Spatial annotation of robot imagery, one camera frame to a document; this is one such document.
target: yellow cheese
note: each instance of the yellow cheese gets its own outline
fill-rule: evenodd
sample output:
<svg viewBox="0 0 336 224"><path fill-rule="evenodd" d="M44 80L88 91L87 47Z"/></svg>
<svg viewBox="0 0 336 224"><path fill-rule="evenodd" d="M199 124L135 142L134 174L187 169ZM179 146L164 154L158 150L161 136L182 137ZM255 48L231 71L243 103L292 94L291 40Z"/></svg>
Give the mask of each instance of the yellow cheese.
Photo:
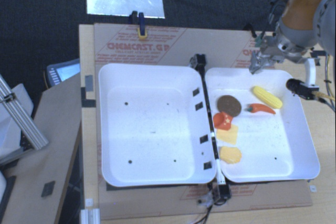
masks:
<svg viewBox="0 0 336 224"><path fill-rule="evenodd" d="M238 126L231 124L231 128L226 130L217 129L216 137L226 143L235 145L237 143Z"/></svg>
<svg viewBox="0 0 336 224"><path fill-rule="evenodd" d="M228 164L239 163L242 153L236 147L222 146L219 150L219 157Z"/></svg>

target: wooden table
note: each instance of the wooden table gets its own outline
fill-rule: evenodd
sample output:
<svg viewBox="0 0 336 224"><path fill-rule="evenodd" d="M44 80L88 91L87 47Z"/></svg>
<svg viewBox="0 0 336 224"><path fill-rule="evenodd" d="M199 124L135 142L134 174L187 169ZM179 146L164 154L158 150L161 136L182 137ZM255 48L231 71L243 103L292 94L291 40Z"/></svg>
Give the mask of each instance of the wooden table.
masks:
<svg viewBox="0 0 336 224"><path fill-rule="evenodd" d="M223 31L223 35L235 37L239 43L241 32ZM94 65L94 27L93 25L80 26L80 59L83 67L81 70L81 86L85 87L86 74L95 73ZM230 48L223 44L223 53ZM317 68L316 84L320 91L326 92L324 86L324 58L322 67ZM305 68L285 61L276 66L289 72L294 78L305 80ZM86 92L86 99L95 99L96 90ZM316 192L311 193L313 206L298 208L281 208L237 212L216 212L210 214L207 223L334 223L336 219L336 171L335 171L335 114L326 105L316 101L302 100L307 122L318 153L321 172L309 185L316 187ZM87 209L98 208L98 179L97 179L97 142L96 137L96 111L94 108L82 109L82 121L89 122L83 128L83 163L84 163L84 195L89 202ZM194 223L201 215L179 215L166 217L146 217L135 219L104 220L103 224L171 224Z"/></svg>

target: table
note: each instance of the table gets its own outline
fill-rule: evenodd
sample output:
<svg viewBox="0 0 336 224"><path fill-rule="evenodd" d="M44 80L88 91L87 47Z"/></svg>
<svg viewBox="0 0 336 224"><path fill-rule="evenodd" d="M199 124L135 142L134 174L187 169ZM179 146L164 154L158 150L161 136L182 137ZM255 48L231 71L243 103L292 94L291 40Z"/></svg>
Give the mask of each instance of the table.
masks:
<svg viewBox="0 0 336 224"><path fill-rule="evenodd" d="M95 27L93 25L81 25L80 34L80 59L81 59L81 86L85 88L88 80L95 74ZM230 61L230 50L237 50L234 47L228 47L226 40L234 40L239 44L249 33L242 31L229 30L204 30L191 29L192 37L204 39L205 36L213 37L203 42L205 47L212 45L211 42L218 42L216 35L224 38L220 52L216 51L213 55L208 53L208 62L220 64L221 60ZM204 53L201 42L195 42L192 46L183 47L183 51L178 51L175 46L171 49L171 55L164 55L160 59L160 64L171 64L171 61L180 65L181 62L190 58L191 51L194 53ZM277 69L289 72L294 78L304 80L305 68L303 65L296 65L285 61L281 65L276 65ZM317 81L322 92L326 92L324 87L324 68L317 68ZM88 102L82 108L82 122L85 124L82 128L83 139L83 165L84 165L84 197L86 199L86 209L99 208L99 190L97 176L97 133L96 133L96 111L89 105L90 101L96 98L96 89L93 83L92 89L84 92L85 101ZM326 105L314 101L302 100L302 106L306 114L309 129L312 134L315 148L318 153L321 172L320 175L309 183L316 188L316 192L311 193L313 202L312 207L281 208L267 210L237 211L237 212L217 212L210 214L207 223L333 223L336 219L336 172L335 172L335 114ZM133 219L115 219L102 220L103 224L133 224L133 223L193 223L199 220L202 215L179 215L165 217L145 217Z"/></svg>

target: yellow potato chip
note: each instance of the yellow potato chip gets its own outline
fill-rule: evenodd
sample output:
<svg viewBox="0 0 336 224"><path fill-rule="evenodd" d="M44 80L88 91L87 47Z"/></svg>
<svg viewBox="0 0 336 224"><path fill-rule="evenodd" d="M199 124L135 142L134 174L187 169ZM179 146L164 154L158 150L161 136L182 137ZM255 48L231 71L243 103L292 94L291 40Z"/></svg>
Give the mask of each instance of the yellow potato chip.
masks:
<svg viewBox="0 0 336 224"><path fill-rule="evenodd" d="M230 130L217 129L216 137L226 143L235 145L237 143L238 126L231 124Z"/></svg>
<svg viewBox="0 0 336 224"><path fill-rule="evenodd" d="M219 157L228 164L239 163L242 153L236 147L222 146L219 150Z"/></svg>

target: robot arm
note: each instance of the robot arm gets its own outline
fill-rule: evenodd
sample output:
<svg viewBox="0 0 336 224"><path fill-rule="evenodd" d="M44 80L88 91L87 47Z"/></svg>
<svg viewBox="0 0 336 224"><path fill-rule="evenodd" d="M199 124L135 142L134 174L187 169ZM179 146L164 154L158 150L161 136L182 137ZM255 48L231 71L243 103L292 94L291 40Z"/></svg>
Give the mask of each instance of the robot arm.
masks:
<svg viewBox="0 0 336 224"><path fill-rule="evenodd" d="M335 0L288 0L273 36L264 37L253 53L249 70L254 74L285 59L309 67L302 55L316 43L335 56Z"/></svg>

